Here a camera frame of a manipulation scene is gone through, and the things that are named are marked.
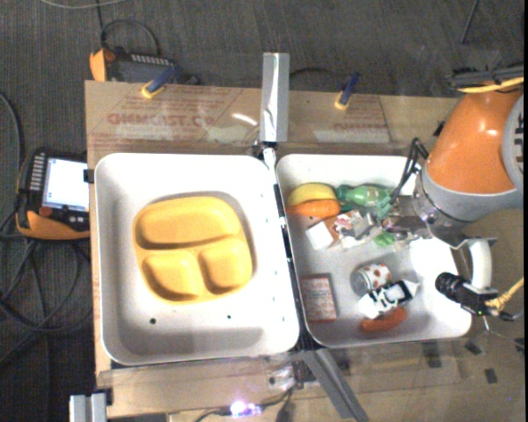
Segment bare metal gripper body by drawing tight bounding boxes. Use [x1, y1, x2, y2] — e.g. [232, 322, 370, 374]
[385, 193, 451, 242]

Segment green broccoli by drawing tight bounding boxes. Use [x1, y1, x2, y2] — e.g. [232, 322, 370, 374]
[372, 230, 398, 249]

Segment white and red packet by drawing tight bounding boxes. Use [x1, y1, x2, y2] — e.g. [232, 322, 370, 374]
[328, 210, 376, 251]

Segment green plastic bottle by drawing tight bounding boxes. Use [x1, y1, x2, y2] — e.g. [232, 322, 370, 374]
[335, 184, 397, 209]

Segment white can with red spots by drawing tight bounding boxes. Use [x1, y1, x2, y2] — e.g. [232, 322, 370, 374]
[349, 262, 393, 298]

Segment white cube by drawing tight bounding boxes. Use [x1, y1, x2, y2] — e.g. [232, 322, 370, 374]
[304, 220, 336, 251]

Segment orange carrot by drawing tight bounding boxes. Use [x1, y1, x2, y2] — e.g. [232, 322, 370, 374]
[285, 199, 342, 219]

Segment black and white carton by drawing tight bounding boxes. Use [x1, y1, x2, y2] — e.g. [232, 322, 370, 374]
[356, 279, 421, 321]

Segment yellow banana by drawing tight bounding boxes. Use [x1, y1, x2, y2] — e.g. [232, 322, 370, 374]
[286, 182, 338, 208]

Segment orange sausage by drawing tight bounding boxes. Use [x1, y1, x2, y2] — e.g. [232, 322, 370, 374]
[359, 307, 409, 335]

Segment flat red and brown packet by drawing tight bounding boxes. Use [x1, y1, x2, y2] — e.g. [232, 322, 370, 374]
[299, 273, 339, 324]

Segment white plastic tray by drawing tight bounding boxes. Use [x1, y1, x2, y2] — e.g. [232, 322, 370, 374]
[275, 153, 473, 350]
[93, 151, 301, 367]

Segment yellow divided plate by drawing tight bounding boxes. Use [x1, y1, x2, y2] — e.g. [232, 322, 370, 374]
[132, 195, 254, 304]

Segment brown cardboard board red print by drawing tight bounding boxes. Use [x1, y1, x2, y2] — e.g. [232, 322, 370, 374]
[84, 80, 473, 418]

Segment black cylinder on white bracket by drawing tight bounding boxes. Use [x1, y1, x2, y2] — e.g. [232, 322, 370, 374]
[434, 237, 501, 317]

